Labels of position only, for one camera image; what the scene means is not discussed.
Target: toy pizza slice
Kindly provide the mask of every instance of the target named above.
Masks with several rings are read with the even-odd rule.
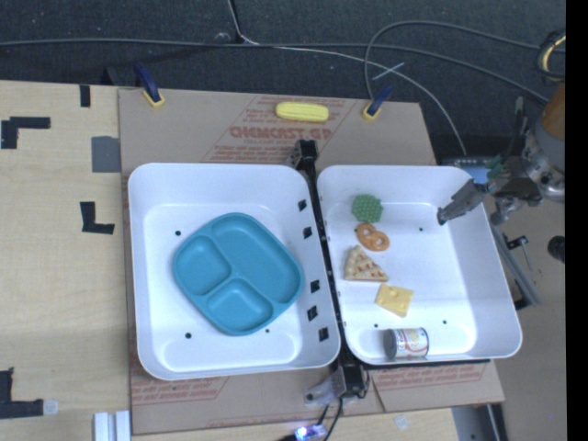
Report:
[[[387,281],[384,270],[366,255],[359,245],[349,251],[345,261],[345,279],[354,281]]]

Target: toy can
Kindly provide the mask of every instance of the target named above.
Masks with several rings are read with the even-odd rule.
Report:
[[[429,352],[429,335],[424,328],[386,330],[384,349],[389,359],[424,357]]]

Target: cardboard box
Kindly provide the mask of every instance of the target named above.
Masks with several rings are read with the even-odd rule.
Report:
[[[361,118],[365,100],[164,90],[151,107],[140,89],[119,90],[125,267],[130,324],[133,434],[214,426],[314,420],[322,407],[306,406],[304,391],[329,368],[183,381],[149,376],[136,357],[127,182],[147,163],[283,164],[297,139],[314,139],[317,169],[331,164],[435,164],[417,104],[391,103],[374,122]],[[277,119],[279,101],[309,101],[330,109],[323,124]],[[396,367],[370,371],[370,390],[344,415],[411,411],[497,402],[503,391],[492,361]]]

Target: blue clip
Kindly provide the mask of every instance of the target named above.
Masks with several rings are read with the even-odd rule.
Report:
[[[364,108],[363,112],[361,113],[363,119],[365,119],[366,121],[375,120],[378,117],[379,112],[381,111],[382,103],[384,103],[384,101],[388,99],[390,93],[392,93],[392,86],[384,86],[384,88],[382,88],[382,90],[378,93],[378,96],[376,96],[374,101],[372,101],[369,105],[367,105]]]
[[[143,64],[137,62],[133,65],[133,70],[144,88],[143,94],[145,98],[147,98],[149,104],[152,107],[160,107],[165,103],[164,96],[159,93],[157,83],[155,83],[155,80],[147,68]]]

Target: toy donut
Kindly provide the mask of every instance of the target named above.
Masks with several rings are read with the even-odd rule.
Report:
[[[380,232],[370,223],[363,223],[357,227],[357,239],[368,250],[383,252],[390,246],[390,239],[384,232]]]

